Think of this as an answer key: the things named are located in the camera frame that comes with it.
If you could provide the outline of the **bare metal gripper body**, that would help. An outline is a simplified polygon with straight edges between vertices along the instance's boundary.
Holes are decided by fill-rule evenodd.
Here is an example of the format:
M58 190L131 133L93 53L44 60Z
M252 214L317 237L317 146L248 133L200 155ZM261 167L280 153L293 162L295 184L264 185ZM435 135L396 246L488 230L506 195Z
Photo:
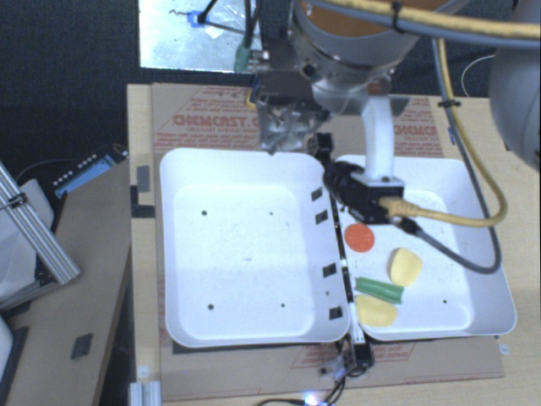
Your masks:
M306 36L269 40L253 55L254 100L267 113L342 115L386 94L392 68L330 55Z

